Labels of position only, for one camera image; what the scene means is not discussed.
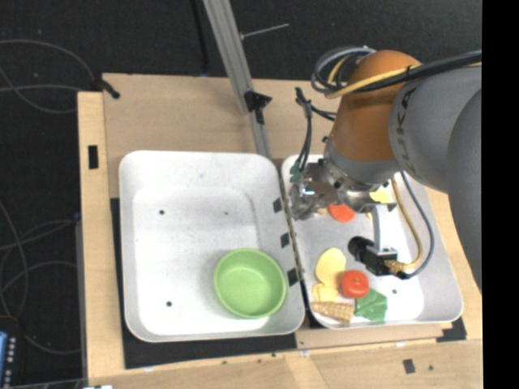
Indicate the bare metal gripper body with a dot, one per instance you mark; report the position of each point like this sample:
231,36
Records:
324,185

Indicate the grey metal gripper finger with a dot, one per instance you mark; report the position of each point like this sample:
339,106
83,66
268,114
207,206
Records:
296,205
310,211

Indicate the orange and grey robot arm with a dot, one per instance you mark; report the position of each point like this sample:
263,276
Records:
365,116

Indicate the thin black and white rod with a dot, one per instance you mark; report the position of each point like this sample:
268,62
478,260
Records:
292,237

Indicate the orange-red tomato slice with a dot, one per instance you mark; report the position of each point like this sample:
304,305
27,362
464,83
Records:
341,212

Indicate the yellow potato crisp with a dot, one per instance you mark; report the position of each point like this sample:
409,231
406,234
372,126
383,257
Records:
330,263

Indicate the pale yellow slice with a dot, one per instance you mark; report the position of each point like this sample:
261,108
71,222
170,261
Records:
381,196

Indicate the yellow cheese slice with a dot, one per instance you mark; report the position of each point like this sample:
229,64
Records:
323,293

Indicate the red tomato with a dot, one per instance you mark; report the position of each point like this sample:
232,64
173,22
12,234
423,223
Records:
354,284

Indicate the green bowl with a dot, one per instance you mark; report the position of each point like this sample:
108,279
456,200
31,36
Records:
249,284

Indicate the tan waffle cone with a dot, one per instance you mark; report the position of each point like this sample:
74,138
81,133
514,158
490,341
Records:
334,310

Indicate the green lettuce leaf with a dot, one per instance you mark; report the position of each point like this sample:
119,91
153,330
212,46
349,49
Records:
371,306

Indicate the white plastic tray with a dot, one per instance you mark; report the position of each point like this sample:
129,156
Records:
405,294
182,217

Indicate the pale wood board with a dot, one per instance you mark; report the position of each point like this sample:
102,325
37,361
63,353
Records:
170,112

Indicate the black cylinder on white bracket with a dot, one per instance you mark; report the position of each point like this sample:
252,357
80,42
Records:
371,255

